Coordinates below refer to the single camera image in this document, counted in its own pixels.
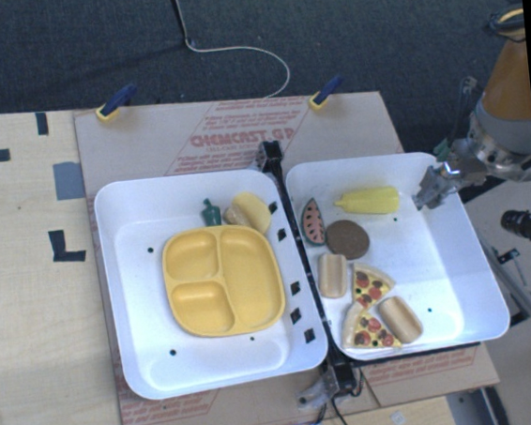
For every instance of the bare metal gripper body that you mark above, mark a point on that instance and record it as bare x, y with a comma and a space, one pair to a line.
486, 160

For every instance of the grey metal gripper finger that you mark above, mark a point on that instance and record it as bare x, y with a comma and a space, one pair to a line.
429, 199
434, 176

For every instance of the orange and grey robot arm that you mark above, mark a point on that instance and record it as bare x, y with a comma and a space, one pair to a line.
507, 87

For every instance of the white plastic tray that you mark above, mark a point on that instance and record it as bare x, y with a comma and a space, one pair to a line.
440, 259
145, 276

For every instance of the brown round burger patty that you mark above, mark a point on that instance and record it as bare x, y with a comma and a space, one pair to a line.
347, 239

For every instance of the toy pizza slice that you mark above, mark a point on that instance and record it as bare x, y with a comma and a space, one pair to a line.
370, 285
367, 330

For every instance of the toy watermelon slice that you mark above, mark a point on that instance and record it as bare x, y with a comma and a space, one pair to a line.
313, 223

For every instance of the thin black rod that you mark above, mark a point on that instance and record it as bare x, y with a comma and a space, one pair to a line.
305, 259

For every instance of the yellow divided plate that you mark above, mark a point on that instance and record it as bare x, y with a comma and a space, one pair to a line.
249, 279

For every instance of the brown cardboard board red print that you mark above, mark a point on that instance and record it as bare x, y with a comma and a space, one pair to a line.
238, 129

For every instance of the small green bottle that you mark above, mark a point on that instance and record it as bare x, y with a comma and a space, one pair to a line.
211, 215

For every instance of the black cylinder on white bracket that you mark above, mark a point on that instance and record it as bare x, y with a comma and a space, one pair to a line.
524, 224

